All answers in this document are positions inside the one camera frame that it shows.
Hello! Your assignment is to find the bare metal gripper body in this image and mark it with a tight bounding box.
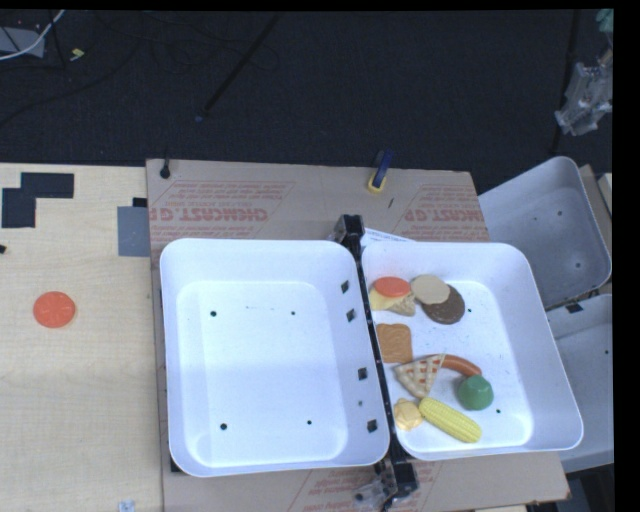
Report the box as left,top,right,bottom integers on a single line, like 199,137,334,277
564,47,614,117

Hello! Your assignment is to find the white plastic tray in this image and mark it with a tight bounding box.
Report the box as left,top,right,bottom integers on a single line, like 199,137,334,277
544,293,614,474
158,237,391,479
359,240,585,462
477,155,613,310

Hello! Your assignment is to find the white paper sheet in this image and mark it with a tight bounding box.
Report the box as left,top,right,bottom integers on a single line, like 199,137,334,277
360,227,417,245

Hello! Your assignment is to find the tan round biscuit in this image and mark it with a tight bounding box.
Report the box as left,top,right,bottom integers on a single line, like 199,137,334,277
410,273,451,306

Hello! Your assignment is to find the brown round patty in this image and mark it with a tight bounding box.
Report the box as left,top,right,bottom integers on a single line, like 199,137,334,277
421,283,467,326

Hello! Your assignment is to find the orange tomato slice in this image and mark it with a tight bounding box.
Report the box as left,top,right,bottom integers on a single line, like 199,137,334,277
373,276,412,300

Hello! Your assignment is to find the tan bread piece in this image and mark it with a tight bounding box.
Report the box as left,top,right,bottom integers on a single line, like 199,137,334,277
388,293,417,318

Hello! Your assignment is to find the yellow cheese slice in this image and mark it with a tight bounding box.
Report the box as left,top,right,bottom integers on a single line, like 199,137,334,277
368,287,401,312

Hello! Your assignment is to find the orange sausage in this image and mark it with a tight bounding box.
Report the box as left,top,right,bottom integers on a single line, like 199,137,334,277
424,353,483,378

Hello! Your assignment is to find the brown toast slice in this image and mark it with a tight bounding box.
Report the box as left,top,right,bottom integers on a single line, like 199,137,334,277
375,322,414,365

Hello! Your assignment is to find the thin black rod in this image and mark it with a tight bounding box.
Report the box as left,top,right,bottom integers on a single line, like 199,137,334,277
349,240,407,466

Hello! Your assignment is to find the tan lattice pie slice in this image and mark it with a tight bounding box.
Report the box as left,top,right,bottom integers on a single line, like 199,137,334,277
393,353,447,400

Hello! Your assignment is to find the yellow corn cob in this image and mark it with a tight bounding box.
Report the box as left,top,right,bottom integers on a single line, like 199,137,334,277
417,396,483,444

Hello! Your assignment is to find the pale yellow lump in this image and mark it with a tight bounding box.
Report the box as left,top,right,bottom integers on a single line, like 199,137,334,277
392,397,424,432

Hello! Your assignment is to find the brown cardboard board red print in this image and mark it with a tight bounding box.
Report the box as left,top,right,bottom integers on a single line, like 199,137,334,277
144,158,572,512

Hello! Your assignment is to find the orange round slice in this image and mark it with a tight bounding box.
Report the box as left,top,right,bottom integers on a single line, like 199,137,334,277
32,290,77,330

